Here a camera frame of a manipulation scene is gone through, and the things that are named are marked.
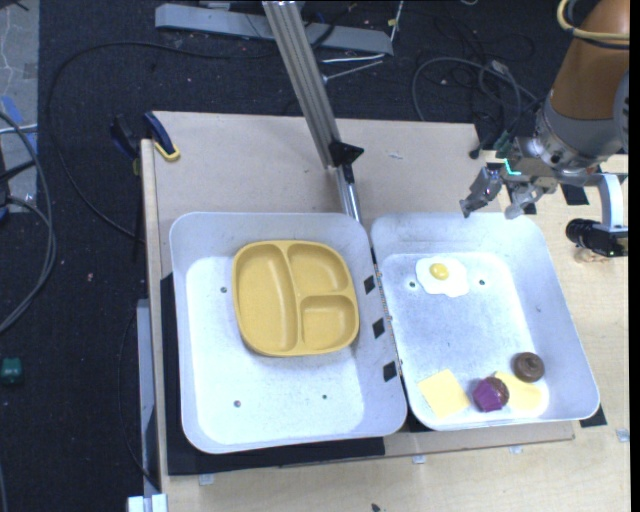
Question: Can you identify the purple cupcake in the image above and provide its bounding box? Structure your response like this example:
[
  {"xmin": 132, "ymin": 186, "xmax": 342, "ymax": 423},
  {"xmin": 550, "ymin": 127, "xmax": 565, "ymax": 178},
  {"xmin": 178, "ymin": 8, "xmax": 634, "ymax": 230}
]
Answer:
[{"xmin": 471, "ymin": 375, "xmax": 512, "ymax": 414}]

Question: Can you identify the yellow cheese slice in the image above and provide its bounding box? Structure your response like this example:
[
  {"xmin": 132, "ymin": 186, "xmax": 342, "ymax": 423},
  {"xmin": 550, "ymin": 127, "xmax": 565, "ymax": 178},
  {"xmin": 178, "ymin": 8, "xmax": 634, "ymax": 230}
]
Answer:
[
  {"xmin": 493, "ymin": 370, "xmax": 545, "ymax": 415},
  {"xmin": 416, "ymin": 368, "xmax": 472, "ymax": 421}
]

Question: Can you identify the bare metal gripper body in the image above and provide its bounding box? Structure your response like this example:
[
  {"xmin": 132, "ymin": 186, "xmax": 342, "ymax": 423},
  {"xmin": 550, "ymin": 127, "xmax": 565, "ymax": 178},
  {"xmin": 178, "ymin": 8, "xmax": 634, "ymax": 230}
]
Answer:
[{"xmin": 499, "ymin": 136, "xmax": 603, "ymax": 196}]

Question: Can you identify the yellow divided plate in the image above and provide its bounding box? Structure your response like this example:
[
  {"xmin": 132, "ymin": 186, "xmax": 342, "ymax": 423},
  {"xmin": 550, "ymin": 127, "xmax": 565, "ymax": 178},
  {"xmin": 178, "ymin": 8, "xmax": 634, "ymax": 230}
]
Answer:
[{"xmin": 230, "ymin": 239, "xmax": 362, "ymax": 359}]

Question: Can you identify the black cylinder on white bracket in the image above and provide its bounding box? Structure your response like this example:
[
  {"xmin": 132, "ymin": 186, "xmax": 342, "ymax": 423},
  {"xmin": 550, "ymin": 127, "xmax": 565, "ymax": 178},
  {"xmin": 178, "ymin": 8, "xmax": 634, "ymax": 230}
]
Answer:
[{"xmin": 565, "ymin": 172, "xmax": 630, "ymax": 259}]

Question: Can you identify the white and yellow fried egg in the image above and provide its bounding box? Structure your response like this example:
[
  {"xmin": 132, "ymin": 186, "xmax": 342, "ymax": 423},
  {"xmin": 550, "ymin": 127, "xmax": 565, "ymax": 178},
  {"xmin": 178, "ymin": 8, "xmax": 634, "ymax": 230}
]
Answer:
[{"xmin": 414, "ymin": 254, "xmax": 472, "ymax": 300}]

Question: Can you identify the pale brown flat board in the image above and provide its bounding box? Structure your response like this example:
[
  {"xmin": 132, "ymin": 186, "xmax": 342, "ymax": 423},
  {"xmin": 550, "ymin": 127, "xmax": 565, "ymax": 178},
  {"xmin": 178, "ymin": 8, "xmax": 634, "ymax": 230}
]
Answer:
[{"xmin": 150, "ymin": 110, "xmax": 576, "ymax": 460}]

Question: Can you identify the brown doughnut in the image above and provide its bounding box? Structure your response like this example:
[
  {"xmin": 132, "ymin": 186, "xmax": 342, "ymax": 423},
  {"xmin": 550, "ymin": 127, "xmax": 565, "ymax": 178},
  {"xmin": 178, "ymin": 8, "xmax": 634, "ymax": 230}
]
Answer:
[{"xmin": 510, "ymin": 350, "xmax": 547, "ymax": 384}]

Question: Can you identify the white plastic tray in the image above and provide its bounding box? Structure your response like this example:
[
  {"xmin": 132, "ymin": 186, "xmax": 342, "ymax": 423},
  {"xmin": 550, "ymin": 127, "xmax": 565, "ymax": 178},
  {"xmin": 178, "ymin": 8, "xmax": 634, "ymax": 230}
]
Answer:
[
  {"xmin": 168, "ymin": 210, "xmax": 409, "ymax": 456},
  {"xmin": 369, "ymin": 211, "xmax": 602, "ymax": 433}
]

